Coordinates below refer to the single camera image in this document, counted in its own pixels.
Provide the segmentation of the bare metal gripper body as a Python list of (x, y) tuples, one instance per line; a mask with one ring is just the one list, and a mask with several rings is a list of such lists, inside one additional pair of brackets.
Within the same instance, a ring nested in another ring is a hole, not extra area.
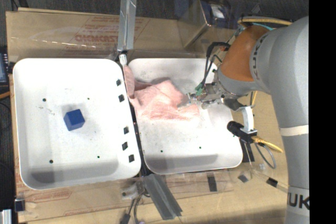
[(239, 111), (246, 107), (238, 101), (239, 98), (239, 95), (227, 91), (219, 82), (200, 84), (197, 87), (197, 101), (204, 110), (212, 104), (222, 104), (232, 111)]

